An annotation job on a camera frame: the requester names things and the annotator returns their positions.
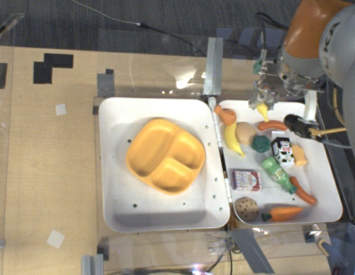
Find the yellow banana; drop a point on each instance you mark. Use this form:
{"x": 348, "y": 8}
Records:
{"x": 231, "y": 137}

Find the pale wood board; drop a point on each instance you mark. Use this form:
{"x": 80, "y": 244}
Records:
{"x": 51, "y": 159}

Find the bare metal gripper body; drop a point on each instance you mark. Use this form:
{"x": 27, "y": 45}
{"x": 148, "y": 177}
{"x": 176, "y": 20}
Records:
{"x": 273, "y": 79}

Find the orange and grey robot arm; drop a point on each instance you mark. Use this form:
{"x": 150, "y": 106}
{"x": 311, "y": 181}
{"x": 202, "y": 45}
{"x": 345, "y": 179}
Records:
{"x": 306, "y": 30}

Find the brown chocolate chip biscuit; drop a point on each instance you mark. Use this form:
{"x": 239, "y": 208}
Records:
{"x": 246, "y": 209}

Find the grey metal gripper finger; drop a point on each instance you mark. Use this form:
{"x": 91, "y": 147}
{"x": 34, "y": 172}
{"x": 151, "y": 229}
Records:
{"x": 270, "y": 99}
{"x": 255, "y": 99}

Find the orange bread slice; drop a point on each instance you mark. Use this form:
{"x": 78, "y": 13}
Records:
{"x": 299, "y": 156}

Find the green plastic bottle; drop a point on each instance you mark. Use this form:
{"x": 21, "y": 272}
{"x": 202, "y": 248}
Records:
{"x": 276, "y": 172}

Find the white plastic tray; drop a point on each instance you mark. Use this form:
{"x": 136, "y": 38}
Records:
{"x": 120, "y": 211}
{"x": 323, "y": 182}

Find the cow print milk carton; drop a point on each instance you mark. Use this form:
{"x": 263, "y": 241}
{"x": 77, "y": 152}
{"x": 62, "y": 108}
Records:
{"x": 283, "y": 152}

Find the orange divided plate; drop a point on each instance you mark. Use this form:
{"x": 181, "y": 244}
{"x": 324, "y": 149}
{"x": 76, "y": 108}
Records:
{"x": 154, "y": 153}

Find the brown potato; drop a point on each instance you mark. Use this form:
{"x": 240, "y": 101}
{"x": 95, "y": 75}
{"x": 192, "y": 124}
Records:
{"x": 245, "y": 133}

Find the red sausage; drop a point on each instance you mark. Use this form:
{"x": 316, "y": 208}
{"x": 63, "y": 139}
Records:
{"x": 272, "y": 125}
{"x": 303, "y": 193}

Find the small yellow toy fruit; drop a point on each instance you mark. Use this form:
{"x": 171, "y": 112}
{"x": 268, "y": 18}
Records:
{"x": 263, "y": 112}

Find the red printed packet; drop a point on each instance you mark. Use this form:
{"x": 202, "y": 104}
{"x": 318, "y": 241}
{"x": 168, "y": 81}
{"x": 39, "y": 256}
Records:
{"x": 247, "y": 180}

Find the thin black and white rod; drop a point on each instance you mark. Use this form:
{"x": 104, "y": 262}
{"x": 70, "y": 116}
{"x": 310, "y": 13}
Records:
{"x": 220, "y": 145}

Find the orange carrot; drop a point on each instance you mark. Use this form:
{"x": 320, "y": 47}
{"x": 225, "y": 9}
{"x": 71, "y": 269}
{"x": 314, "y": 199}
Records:
{"x": 283, "y": 213}

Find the green broccoli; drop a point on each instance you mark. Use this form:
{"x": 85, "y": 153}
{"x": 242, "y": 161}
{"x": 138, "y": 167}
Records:
{"x": 261, "y": 144}

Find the orange chicken drumstick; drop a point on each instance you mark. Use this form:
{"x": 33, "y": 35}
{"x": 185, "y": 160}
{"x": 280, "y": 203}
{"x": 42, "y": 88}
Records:
{"x": 229, "y": 116}

